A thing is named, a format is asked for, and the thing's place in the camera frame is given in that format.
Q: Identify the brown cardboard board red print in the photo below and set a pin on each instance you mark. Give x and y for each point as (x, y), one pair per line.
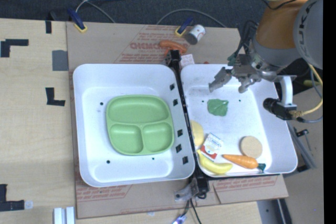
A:
(105, 42)

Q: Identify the tan round biscuit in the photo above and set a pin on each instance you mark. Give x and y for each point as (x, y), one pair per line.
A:
(251, 147)

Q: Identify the thin black rod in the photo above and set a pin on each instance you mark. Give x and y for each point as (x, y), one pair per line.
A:
(185, 112)

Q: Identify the green divided plate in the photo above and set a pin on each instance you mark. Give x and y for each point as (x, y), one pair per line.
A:
(139, 124)

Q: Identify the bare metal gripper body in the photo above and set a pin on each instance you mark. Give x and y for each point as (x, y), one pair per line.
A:
(248, 68)

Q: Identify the white plastic tray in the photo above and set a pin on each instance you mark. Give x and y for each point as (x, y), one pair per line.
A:
(236, 123)
(92, 123)

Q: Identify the yellow banana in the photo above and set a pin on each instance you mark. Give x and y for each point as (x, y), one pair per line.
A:
(215, 166)

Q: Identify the white and pink packet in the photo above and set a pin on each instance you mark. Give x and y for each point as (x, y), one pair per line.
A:
(187, 59)

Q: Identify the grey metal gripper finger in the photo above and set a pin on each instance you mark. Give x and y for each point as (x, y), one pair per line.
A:
(245, 84)
(219, 80)

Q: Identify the orange carrot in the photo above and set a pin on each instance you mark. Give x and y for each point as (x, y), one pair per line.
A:
(242, 160)

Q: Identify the black cylinder on white bracket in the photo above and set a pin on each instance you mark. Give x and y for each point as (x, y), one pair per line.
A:
(282, 102)

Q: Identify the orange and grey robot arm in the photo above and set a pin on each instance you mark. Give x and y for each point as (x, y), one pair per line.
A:
(286, 26)

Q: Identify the green lettuce leaf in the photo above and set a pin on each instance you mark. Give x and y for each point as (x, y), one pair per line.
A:
(218, 107)

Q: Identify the orange sausage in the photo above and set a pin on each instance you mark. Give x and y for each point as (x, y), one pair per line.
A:
(173, 45)

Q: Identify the white and red carton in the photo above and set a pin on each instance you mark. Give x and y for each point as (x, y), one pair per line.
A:
(211, 146)

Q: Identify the white and red can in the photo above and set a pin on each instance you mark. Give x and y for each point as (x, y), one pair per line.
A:
(195, 33)

